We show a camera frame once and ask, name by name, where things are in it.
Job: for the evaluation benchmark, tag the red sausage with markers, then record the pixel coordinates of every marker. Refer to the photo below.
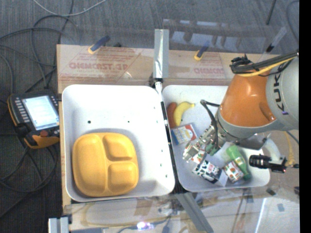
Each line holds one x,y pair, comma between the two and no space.
171,114

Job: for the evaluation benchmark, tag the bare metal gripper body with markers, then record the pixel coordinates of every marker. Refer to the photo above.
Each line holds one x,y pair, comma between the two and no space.
209,135

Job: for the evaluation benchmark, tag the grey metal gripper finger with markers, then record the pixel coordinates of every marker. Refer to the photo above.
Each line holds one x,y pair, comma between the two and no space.
190,151

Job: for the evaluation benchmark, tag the blue and white carton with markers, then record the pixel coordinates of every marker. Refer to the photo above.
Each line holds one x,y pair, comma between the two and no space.
184,133

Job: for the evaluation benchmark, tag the black and white carton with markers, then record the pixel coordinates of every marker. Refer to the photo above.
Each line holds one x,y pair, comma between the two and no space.
209,171

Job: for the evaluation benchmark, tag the white plastic tray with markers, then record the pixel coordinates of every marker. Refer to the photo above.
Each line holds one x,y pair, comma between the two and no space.
116,105
194,93

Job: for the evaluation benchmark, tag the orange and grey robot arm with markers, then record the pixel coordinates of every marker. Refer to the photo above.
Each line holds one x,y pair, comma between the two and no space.
245,101

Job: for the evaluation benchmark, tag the black cylinder on white bracket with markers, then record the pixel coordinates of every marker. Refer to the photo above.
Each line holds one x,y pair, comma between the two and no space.
263,161

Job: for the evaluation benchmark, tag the green bottle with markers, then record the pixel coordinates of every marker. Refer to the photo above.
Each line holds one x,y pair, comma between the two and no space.
239,160

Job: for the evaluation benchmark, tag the brown cardboard board red print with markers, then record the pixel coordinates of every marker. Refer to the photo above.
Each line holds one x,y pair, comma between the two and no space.
102,67

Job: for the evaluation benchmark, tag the white can orange print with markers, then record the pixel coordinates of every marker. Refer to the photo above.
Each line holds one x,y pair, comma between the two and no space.
232,171

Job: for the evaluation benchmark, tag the yellow banana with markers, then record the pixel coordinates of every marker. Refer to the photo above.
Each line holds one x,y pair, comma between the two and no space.
181,110

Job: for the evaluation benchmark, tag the yellow divided plate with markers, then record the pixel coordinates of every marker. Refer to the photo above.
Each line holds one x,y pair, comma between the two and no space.
104,165

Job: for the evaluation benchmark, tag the white can red print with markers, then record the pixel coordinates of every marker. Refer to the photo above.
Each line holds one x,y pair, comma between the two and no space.
200,157

